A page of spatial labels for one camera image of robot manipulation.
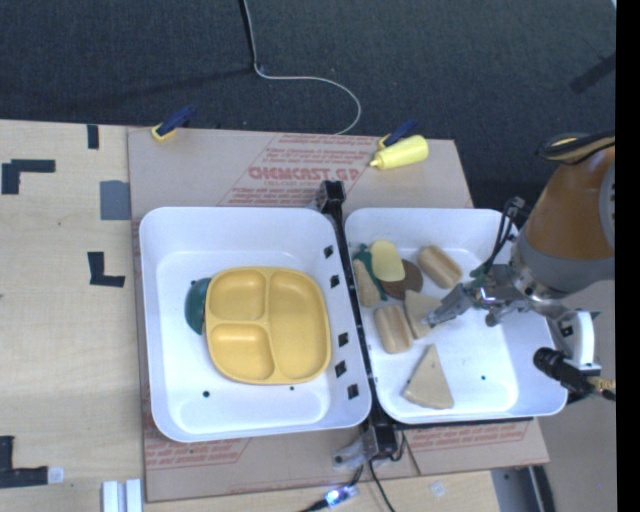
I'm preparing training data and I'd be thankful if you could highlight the brown round biscuit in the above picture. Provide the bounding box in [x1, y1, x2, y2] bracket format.
[378, 258, 425, 302]

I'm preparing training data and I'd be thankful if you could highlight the thin black rod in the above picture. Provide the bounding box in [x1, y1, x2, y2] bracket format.
[327, 199, 389, 429]

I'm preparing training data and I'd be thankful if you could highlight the tan corn with green husk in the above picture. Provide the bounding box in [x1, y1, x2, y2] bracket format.
[351, 243, 390, 309]

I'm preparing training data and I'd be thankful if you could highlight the yellow potato chip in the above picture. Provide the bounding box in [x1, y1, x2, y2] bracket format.
[369, 239, 407, 283]

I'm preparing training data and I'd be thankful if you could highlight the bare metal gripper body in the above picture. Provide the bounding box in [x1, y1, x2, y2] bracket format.
[467, 263, 569, 329]

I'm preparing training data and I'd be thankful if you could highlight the black block with thin wires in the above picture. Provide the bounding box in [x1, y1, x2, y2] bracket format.
[318, 180, 348, 215]
[365, 420, 402, 460]

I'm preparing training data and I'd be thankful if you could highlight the white plastic tray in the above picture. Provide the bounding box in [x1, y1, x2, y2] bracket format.
[138, 205, 373, 444]
[344, 206, 570, 426]

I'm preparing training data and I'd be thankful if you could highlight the yellow divided plate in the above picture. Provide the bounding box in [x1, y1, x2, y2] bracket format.
[204, 265, 333, 387]

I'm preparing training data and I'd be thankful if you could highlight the yellow squeeze bottle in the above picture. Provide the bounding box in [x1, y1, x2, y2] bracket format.
[368, 134, 431, 172]

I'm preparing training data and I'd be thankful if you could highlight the dark green bowl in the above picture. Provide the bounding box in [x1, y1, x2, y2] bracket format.
[183, 276, 213, 336]

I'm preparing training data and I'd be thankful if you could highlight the tan triangular bread slice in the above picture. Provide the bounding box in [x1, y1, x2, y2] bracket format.
[402, 342, 456, 411]
[403, 289, 444, 341]

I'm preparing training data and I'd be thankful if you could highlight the black cylinder on white bracket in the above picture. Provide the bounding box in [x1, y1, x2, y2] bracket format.
[532, 309, 604, 397]

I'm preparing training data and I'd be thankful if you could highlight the tan bread roll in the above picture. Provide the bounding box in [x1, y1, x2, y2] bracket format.
[373, 304, 415, 355]
[417, 244, 464, 290]

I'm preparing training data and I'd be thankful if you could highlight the brown cardboard board red print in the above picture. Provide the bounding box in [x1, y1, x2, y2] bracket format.
[126, 126, 551, 504]

